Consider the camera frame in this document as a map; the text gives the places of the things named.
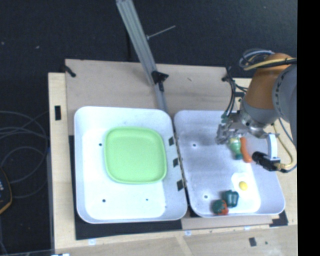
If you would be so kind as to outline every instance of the metal pole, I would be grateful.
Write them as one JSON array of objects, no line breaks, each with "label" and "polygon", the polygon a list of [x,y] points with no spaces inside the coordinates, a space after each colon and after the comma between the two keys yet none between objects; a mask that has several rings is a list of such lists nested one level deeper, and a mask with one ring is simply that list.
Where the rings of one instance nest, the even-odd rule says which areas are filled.
[{"label": "metal pole", "polygon": [[158,70],[134,3],[132,0],[116,0],[116,5],[130,36],[135,52],[142,64],[146,78],[149,84],[154,88],[158,107],[159,109],[168,112],[165,94],[159,89],[159,86],[154,83],[152,77],[152,72]]}]

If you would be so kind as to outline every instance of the white tray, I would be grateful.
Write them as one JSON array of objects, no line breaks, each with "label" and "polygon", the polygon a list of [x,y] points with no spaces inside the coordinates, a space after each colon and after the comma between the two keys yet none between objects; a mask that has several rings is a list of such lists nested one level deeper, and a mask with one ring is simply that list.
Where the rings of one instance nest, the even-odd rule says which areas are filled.
[{"label": "white tray", "polygon": [[[105,170],[104,137],[112,128],[136,126],[157,131],[163,139],[167,175],[152,184],[113,181]],[[93,224],[170,221],[187,211],[173,124],[158,109],[85,106],[74,116],[76,207]]]},{"label": "white tray", "polygon": [[[223,111],[183,110],[174,117],[179,154],[186,180],[190,206],[199,216],[216,217],[212,203],[225,191],[239,193],[237,207],[229,208],[227,216],[276,215],[285,208],[285,199],[275,172],[260,165],[235,160],[226,144],[215,142]],[[250,134],[246,136],[250,155],[255,151],[268,153],[267,141]],[[242,191],[239,182],[248,190]]]}]

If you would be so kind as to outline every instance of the toy vegetable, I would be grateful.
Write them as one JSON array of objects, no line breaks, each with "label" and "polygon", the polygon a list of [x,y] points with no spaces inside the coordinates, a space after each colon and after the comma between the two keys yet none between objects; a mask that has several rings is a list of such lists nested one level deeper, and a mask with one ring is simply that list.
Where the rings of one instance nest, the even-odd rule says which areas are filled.
[{"label": "toy vegetable", "polygon": [[239,194],[237,191],[228,190],[224,192],[223,199],[229,208],[236,207],[238,204]]},{"label": "toy vegetable", "polygon": [[238,137],[233,137],[229,139],[229,148],[234,152],[234,157],[236,160],[241,160],[243,155],[241,153],[241,142]]},{"label": "toy vegetable", "polygon": [[240,143],[241,143],[240,151],[243,156],[243,161],[245,161],[246,163],[251,163],[252,157],[249,155],[247,151],[247,139],[245,137],[241,137]]},{"label": "toy vegetable", "polygon": [[222,199],[215,201],[212,205],[212,209],[216,215],[227,215],[229,212],[226,201]]}]

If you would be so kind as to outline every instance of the green toy pepper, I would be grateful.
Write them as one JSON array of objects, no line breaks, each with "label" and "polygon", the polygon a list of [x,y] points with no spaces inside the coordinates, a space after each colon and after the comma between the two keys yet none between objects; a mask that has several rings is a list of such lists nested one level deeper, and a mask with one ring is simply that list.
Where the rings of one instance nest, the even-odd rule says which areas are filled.
[{"label": "green toy pepper", "polygon": [[236,207],[238,204],[239,194],[237,191],[228,190],[224,192],[223,199],[229,208]]}]

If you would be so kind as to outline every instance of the green plastic plate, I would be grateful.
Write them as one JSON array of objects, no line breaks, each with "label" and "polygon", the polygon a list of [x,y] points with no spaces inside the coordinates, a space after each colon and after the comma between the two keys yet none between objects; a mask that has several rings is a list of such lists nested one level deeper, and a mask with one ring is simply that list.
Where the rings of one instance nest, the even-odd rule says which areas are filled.
[{"label": "green plastic plate", "polygon": [[104,161],[110,178],[119,183],[155,183],[167,174],[163,139],[149,128],[125,126],[109,130]]}]

